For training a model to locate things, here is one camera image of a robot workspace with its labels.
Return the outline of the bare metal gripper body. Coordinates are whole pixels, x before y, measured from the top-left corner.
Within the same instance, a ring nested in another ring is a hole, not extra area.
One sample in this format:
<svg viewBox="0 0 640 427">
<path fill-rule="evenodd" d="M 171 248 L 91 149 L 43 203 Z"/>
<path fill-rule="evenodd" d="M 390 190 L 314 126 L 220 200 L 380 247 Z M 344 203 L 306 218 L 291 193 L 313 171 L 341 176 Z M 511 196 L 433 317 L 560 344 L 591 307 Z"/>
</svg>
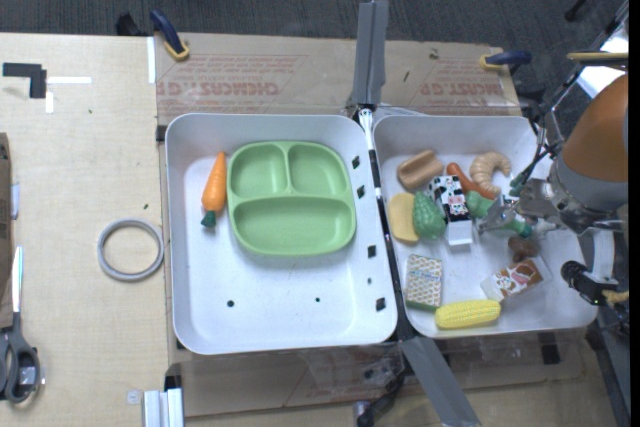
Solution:
<svg viewBox="0 0 640 427">
<path fill-rule="evenodd" d="M 563 212 L 571 204 L 571 195 L 558 183 L 531 178 L 523 186 L 517 212 L 534 224 L 545 221 L 558 228 L 568 228 Z"/>
</svg>

